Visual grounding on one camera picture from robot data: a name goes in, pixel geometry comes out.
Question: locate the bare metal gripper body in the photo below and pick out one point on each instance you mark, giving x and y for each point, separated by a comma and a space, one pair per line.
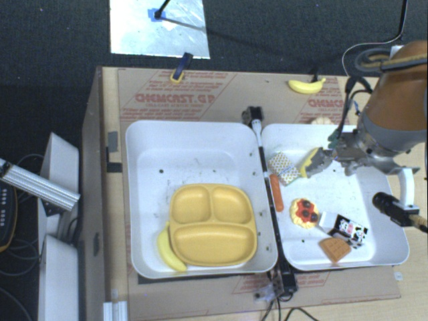
354, 150

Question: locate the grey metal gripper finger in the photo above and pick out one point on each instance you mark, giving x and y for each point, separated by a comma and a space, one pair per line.
317, 170
326, 154

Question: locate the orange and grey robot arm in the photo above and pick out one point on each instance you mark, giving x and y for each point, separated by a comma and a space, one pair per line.
398, 99

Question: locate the white plastic tray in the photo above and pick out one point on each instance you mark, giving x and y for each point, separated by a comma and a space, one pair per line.
200, 156
337, 192

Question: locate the beige bread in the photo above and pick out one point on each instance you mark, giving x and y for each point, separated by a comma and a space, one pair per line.
321, 121

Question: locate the white yellow patterned carton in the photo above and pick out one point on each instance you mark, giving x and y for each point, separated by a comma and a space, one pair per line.
282, 167

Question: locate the yellow and red pizza slice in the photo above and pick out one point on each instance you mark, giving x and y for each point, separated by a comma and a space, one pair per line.
302, 212

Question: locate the orange sausage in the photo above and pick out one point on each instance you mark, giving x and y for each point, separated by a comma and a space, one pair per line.
277, 192

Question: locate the thin black and white rod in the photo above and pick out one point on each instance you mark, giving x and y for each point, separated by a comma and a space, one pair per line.
267, 179

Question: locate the black and white milk carton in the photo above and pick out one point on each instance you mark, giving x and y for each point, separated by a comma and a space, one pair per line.
347, 229

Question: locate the yellow banana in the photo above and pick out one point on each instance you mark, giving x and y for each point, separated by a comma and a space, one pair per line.
306, 86
166, 251

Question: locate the orange waffle biscuit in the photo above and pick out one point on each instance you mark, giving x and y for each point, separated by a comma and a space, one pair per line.
334, 248

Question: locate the yellow divided plate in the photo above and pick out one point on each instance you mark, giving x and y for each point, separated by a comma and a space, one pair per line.
214, 226

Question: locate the brown cardboard board red print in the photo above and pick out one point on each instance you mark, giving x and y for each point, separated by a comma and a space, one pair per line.
187, 95

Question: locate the black cylinder on white bracket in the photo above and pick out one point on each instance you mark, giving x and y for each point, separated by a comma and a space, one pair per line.
391, 207

